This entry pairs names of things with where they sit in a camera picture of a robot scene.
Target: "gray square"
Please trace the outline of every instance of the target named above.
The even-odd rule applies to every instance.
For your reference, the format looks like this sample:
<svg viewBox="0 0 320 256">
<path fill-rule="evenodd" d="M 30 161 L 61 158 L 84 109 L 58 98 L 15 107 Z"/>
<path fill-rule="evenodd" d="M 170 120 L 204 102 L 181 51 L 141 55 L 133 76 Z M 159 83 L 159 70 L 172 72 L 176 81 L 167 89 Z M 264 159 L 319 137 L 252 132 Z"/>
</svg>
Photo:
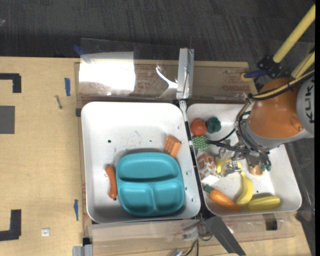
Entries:
<svg viewBox="0 0 320 256">
<path fill-rule="evenodd" d="M 15 106 L 0 106 L 0 134 L 15 134 Z"/>
</svg>

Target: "wooden surface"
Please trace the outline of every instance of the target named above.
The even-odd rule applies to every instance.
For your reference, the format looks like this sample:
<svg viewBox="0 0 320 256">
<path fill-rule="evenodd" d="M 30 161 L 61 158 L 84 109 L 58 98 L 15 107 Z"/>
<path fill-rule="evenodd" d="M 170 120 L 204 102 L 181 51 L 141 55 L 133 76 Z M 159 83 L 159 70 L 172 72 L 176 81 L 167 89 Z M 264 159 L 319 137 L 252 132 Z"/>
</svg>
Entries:
<svg viewBox="0 0 320 256">
<path fill-rule="evenodd" d="M 0 80 L 0 106 L 15 106 L 15 134 L 0 134 L 0 230 L 9 229 L 11 210 L 22 211 L 22 234 L 19 240 L 0 241 L 1 256 L 71 256 L 73 246 L 82 244 L 76 62 L 79 59 L 0 57 L 0 73 L 19 73 L 22 79 L 22 93 L 12 93 L 12 82 Z M 71 96 L 66 95 L 64 78 L 70 79 Z M 301 224 L 293 222 L 293 237 L 240 245 L 249 256 L 311 255 Z M 50 228 L 50 236 L 41 236 L 43 228 Z M 220 245 L 203 245 L 201 256 L 227 255 Z"/>
</svg>

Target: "orange block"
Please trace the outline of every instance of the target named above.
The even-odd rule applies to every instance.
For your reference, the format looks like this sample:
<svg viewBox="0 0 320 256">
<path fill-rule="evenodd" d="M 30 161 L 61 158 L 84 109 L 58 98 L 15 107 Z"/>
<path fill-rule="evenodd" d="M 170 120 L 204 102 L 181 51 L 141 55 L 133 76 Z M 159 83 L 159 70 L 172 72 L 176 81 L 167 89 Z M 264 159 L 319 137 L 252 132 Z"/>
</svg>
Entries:
<svg viewBox="0 0 320 256">
<path fill-rule="evenodd" d="M 172 135 L 166 137 L 165 145 L 164 145 L 164 152 L 172 156 L 173 158 L 176 157 L 178 150 L 180 148 L 181 142 Z"/>
</svg>

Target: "teal plate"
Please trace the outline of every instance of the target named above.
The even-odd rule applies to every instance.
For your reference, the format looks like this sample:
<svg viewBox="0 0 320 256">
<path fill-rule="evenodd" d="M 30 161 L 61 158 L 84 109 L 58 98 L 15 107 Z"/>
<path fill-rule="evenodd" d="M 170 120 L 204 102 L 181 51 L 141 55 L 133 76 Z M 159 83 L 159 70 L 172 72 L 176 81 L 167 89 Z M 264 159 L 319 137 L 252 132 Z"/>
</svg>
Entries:
<svg viewBox="0 0 320 256">
<path fill-rule="evenodd" d="M 180 166 L 169 154 L 128 154 L 118 162 L 115 175 L 121 205 L 134 216 L 168 215 L 184 204 Z"/>
</svg>

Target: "white plastic tray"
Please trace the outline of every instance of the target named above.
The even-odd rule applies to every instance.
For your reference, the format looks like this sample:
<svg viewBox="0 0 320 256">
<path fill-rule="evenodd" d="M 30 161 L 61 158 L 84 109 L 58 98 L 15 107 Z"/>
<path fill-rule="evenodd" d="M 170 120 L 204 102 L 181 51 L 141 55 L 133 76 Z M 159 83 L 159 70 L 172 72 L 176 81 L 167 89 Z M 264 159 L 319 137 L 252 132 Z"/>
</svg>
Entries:
<svg viewBox="0 0 320 256">
<path fill-rule="evenodd" d="M 181 110 L 170 103 L 91 102 L 81 111 L 86 206 L 97 223 L 172 220 L 194 217 L 201 202 Z M 117 167 L 121 157 L 138 152 L 164 152 L 168 135 L 182 142 L 176 160 L 185 187 L 183 207 L 176 213 L 144 218 L 127 213 L 119 199 L 109 198 L 105 166 Z"/>
<path fill-rule="evenodd" d="M 208 120 L 211 117 L 217 117 L 221 122 L 221 130 L 213 134 L 206 133 L 205 136 L 211 140 L 219 140 L 229 134 L 235 127 L 237 113 L 243 105 L 241 104 L 193 104 L 187 109 L 189 123 L 196 118 Z M 231 145 L 238 142 L 235 133 L 229 138 Z M 212 155 L 218 155 L 218 147 L 210 146 L 207 150 Z M 246 160 L 241 160 L 242 169 L 245 175 L 252 180 L 254 186 L 253 196 L 274 195 L 281 199 L 281 204 L 270 211 L 248 211 L 243 208 L 241 212 L 228 210 L 213 202 L 205 192 L 205 203 L 207 208 L 218 216 L 232 215 L 254 215 L 261 213 L 293 212 L 300 208 L 302 197 L 300 190 L 284 145 L 270 150 L 269 159 L 272 164 L 270 172 L 266 171 L 263 176 L 254 176 L 249 173 Z M 219 179 L 213 187 L 220 190 L 232 200 L 236 200 L 242 192 L 242 177 L 239 173 L 230 174 L 227 177 Z"/>
</svg>

